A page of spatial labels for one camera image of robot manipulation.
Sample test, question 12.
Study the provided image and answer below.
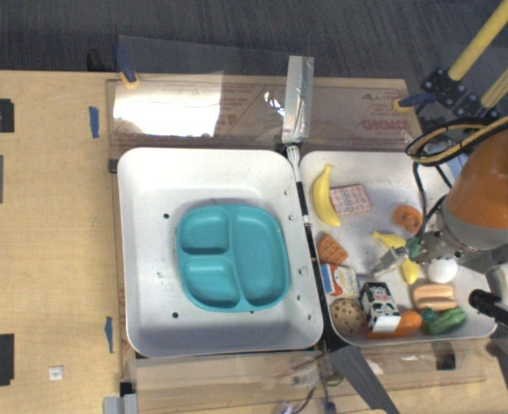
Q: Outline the black and white milk carton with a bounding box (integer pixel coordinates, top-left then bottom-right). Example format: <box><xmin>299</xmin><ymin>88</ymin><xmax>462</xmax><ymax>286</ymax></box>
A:
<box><xmin>358</xmin><ymin>281</ymin><xmax>402</xmax><ymax>335</ymax></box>

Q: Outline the white egg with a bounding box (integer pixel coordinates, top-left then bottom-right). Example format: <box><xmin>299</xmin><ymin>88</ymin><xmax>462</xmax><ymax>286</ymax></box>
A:
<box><xmin>427</xmin><ymin>257</ymin><xmax>460</xmax><ymax>285</ymax></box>

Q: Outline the orange carrot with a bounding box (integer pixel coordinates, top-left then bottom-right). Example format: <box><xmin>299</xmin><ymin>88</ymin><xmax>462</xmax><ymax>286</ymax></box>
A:
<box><xmin>367</xmin><ymin>309</ymin><xmax>423</xmax><ymax>341</ymax></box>

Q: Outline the sausage in bread bun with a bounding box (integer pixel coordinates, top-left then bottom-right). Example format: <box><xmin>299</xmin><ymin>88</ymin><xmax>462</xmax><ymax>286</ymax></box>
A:
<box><xmin>411</xmin><ymin>283</ymin><xmax>459</xmax><ymax>312</ymax></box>

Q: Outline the brown waffle biscuit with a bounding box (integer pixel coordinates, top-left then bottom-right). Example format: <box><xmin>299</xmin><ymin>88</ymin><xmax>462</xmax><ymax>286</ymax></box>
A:
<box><xmin>316</xmin><ymin>233</ymin><xmax>350</xmax><ymax>267</ymax></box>

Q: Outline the pink patterned packet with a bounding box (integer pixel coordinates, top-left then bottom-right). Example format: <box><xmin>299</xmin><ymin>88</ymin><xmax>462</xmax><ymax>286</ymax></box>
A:
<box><xmin>328</xmin><ymin>183</ymin><xmax>373</xmax><ymax>216</ymax></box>

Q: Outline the white plastic tray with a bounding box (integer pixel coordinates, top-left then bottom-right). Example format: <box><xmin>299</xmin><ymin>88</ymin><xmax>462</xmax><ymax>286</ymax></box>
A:
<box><xmin>298</xmin><ymin>150</ymin><xmax>499</xmax><ymax>348</ymax></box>
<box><xmin>116</xmin><ymin>146</ymin><xmax>325</xmax><ymax>359</ymax></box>

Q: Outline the black cylinder on white bracket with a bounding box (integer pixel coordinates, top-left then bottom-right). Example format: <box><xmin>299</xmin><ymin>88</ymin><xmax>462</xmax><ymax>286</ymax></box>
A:
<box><xmin>468</xmin><ymin>261</ymin><xmax>508</xmax><ymax>330</ymax></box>

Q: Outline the small yellow banana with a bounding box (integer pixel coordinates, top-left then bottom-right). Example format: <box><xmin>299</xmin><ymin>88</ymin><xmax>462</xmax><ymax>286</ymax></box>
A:
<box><xmin>371</xmin><ymin>229</ymin><xmax>422</xmax><ymax>286</ymax></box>

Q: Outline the white orange and blue carton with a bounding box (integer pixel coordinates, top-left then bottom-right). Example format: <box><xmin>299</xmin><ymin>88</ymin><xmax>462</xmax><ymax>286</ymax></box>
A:
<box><xmin>319</xmin><ymin>262</ymin><xmax>361</xmax><ymax>299</ymax></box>

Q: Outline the large yellow banana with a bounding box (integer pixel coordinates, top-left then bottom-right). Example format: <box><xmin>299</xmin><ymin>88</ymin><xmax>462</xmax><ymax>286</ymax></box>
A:
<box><xmin>311</xmin><ymin>163</ymin><xmax>342</xmax><ymax>229</ymax></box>

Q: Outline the brown chocolate chip cookie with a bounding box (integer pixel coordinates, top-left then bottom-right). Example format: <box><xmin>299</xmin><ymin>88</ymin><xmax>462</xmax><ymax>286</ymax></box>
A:
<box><xmin>329</xmin><ymin>297</ymin><xmax>367</xmax><ymax>337</ymax></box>

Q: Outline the green pepper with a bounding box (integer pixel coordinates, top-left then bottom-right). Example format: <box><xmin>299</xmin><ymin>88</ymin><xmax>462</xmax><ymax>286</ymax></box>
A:
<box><xmin>420</xmin><ymin>306</ymin><xmax>468</xmax><ymax>336</ymax></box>

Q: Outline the teal divided plate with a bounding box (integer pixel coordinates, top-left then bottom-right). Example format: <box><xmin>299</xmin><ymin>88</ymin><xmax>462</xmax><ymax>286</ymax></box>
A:
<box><xmin>175</xmin><ymin>204</ymin><xmax>292</xmax><ymax>314</ymax></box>

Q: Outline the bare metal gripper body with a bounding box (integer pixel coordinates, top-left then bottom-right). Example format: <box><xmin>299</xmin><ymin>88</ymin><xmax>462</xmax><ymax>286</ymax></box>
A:
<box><xmin>409</xmin><ymin>229</ymin><xmax>468</xmax><ymax>267</ymax></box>

